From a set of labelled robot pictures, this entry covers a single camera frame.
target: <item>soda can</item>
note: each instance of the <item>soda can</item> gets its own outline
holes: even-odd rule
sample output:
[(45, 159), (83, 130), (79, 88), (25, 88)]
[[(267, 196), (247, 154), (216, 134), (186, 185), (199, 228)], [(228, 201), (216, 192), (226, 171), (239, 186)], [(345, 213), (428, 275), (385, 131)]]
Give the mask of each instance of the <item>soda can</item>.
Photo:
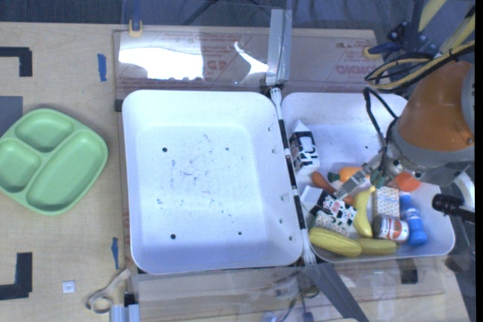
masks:
[(409, 237), (409, 225), (404, 220), (387, 215), (377, 215), (372, 223), (374, 237), (404, 243)]

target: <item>wooden table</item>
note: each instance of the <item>wooden table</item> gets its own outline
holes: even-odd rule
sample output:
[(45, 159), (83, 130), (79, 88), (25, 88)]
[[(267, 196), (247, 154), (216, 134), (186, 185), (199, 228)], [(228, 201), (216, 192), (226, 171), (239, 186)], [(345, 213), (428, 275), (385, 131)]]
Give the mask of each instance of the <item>wooden table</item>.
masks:
[[(112, 39), (113, 32), (120, 28), (118, 25), (0, 23), (1, 46), (29, 47), (33, 52), (33, 77), (19, 77), (17, 58), (0, 58), (0, 95), (23, 96), (23, 113), (40, 107), (65, 112), (101, 135), (109, 149), (109, 158), (99, 179), (64, 214), (41, 215), (0, 195), (0, 284), (14, 282), (17, 253), (32, 252), (33, 255), (32, 292), (28, 298), (0, 301), (1, 321), (109, 319), (108, 314), (98, 315), (88, 310), (85, 300), (105, 287), (118, 272), (111, 243), (113, 238), (118, 238), (122, 247), (125, 237), (124, 155), (119, 148), (119, 114), (114, 110)], [(106, 81), (100, 79), (98, 54), (106, 57)], [(119, 265), (124, 264), (125, 252), (120, 248)], [(362, 309), (371, 320), (469, 320), (454, 275), (440, 261), (435, 264), (435, 274), (440, 277), (443, 289), (439, 294), (423, 299), (404, 297), (361, 302)], [(75, 281), (74, 293), (63, 293), (64, 281)], [(122, 302), (123, 290), (119, 286), (114, 293), (115, 302)], [(319, 320), (340, 317), (329, 305), (313, 307), (318, 310), (314, 315)], [(381, 319), (384, 315), (390, 315), (391, 319)], [(236, 317), (219, 320), (236, 320)]]

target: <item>water bottle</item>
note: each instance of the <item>water bottle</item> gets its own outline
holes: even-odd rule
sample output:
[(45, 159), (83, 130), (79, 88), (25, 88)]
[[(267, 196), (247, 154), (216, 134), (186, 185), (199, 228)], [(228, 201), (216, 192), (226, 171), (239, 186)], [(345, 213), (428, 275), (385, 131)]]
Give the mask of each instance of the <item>water bottle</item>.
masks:
[(412, 203), (411, 195), (408, 192), (399, 192), (399, 208), (401, 211), (401, 220), (404, 220), (409, 225), (409, 238), (407, 243), (412, 247), (425, 244), (428, 241), (428, 235), (424, 231), (420, 211)]

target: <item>blue tape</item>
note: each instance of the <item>blue tape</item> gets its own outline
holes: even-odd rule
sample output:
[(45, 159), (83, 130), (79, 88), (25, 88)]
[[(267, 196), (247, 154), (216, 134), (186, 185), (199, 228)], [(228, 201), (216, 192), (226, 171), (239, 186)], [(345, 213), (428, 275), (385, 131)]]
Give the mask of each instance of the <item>blue tape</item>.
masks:
[(99, 69), (99, 76), (100, 81), (105, 82), (107, 81), (106, 73), (107, 73), (107, 66), (106, 66), (106, 56), (103, 54), (97, 55), (97, 68)]

